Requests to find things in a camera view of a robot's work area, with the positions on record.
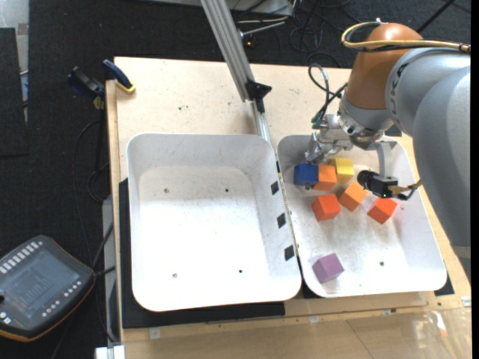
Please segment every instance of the yellow cube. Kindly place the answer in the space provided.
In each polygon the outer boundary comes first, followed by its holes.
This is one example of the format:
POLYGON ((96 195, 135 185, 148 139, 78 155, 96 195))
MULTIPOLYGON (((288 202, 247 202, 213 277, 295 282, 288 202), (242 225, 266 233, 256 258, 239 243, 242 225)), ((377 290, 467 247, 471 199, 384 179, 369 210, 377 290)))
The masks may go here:
POLYGON ((339 183, 346 183, 354 177, 354 167, 352 159, 343 159, 336 157, 332 161, 332 165, 336 167, 336 177, 339 183))

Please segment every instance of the wooden table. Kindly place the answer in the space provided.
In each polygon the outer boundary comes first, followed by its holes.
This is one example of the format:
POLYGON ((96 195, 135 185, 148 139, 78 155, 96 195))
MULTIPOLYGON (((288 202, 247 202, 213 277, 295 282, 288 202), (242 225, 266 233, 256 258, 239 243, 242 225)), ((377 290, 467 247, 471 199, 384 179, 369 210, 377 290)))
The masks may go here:
MULTIPOLYGON (((240 100, 225 63, 145 58, 116 58, 115 63, 137 85, 136 92, 128 95, 117 89, 113 81, 106 84, 115 250, 119 268, 118 183, 127 178, 126 144, 129 139, 141 132, 251 134, 256 133, 256 129, 251 106, 240 100)), ((272 86, 264 101, 273 147, 285 135, 310 135, 309 120, 323 104, 324 93, 310 81, 308 68, 259 64, 251 68, 256 81, 272 86)), ((331 68, 327 73, 331 90, 336 90, 347 81, 350 71, 331 68)), ((337 105, 338 102, 333 102, 329 112, 335 112, 337 105)), ((398 141, 406 149, 418 177, 411 139, 403 136, 398 141)), ((285 302, 286 315, 281 318, 121 328, 120 340, 126 347, 127 357, 316 358, 319 350, 328 358, 336 358, 335 355, 342 358, 345 352, 349 358, 376 358, 370 350, 374 347, 393 350, 393 346, 402 342, 401 347, 391 352, 424 352, 429 344, 436 350, 438 341, 445 350, 444 355, 448 352, 455 352, 458 357, 463 353, 469 355, 472 352, 471 308, 464 304, 471 297, 471 287, 424 190, 420 188, 419 192, 454 294, 436 296, 434 292, 408 292, 319 299, 304 299, 298 294, 285 302), (451 338, 445 337, 440 328, 430 332, 421 344, 414 337, 410 342, 408 334, 418 323, 433 325, 430 316, 438 315, 443 322, 451 324, 460 343, 455 340, 452 344, 451 333, 451 338), (402 333, 388 335, 391 326, 402 333), (380 338, 382 343, 365 343, 370 334, 384 335, 380 338)), ((119 275, 117 288, 120 289, 119 275)), ((439 355, 436 358, 442 358, 438 351, 434 352, 439 355)))

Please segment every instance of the bin containing colored blocks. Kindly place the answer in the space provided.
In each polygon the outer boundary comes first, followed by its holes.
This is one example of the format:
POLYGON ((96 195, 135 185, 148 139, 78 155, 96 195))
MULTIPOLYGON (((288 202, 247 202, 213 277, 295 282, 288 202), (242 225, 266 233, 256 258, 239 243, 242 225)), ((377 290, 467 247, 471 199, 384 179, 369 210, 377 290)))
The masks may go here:
MULTIPOLYGON (((323 298, 444 286, 447 273, 420 193, 402 201, 364 189, 357 176, 380 172, 376 150, 353 147, 296 168, 305 164, 310 139, 289 135, 277 148, 305 285, 323 298)), ((391 174, 405 185, 417 181, 401 144, 391 151, 391 174)))

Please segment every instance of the colored block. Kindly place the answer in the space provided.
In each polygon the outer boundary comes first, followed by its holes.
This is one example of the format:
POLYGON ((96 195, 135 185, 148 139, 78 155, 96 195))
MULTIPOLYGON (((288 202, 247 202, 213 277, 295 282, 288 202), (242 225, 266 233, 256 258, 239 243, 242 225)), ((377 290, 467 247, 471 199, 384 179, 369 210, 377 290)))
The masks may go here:
POLYGON ((317 169, 317 184, 312 188, 314 190, 331 190, 336 182, 336 168, 331 165, 319 164, 317 169))
POLYGON ((336 253, 332 253, 319 258, 313 264, 313 271, 318 281, 320 283, 325 283, 337 278, 344 271, 344 268, 336 253))
POLYGON ((317 184, 317 165, 301 163, 294 167, 293 183, 312 186, 317 184))
POLYGON ((367 191, 356 181, 352 181, 344 193, 338 198, 338 201, 349 211, 354 211, 356 207, 364 200, 367 191))
POLYGON ((336 177, 339 183, 346 183, 354 177, 353 161, 336 157, 332 162, 336 167, 336 177))
POLYGON ((397 203, 391 198, 378 198, 370 208, 367 215, 374 218, 380 224, 384 224, 395 211, 397 203))
POLYGON ((318 221, 333 219, 341 211, 338 199, 334 194, 317 196, 311 206, 318 221))

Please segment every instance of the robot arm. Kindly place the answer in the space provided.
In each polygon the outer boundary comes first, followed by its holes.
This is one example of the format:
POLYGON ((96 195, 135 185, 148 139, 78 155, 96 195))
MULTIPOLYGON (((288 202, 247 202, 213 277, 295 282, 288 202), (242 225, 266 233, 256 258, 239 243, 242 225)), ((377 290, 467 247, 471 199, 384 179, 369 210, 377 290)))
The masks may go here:
POLYGON ((345 45, 360 52, 337 114, 314 118, 305 156, 318 163, 353 146, 378 149, 392 126, 412 137, 421 181, 401 188, 389 177, 387 159, 379 173, 361 172, 358 181, 381 197, 406 200, 424 190, 471 280, 470 85, 471 47, 422 40, 405 25, 374 25, 362 43, 345 45), (403 191, 410 190, 409 196, 403 191))

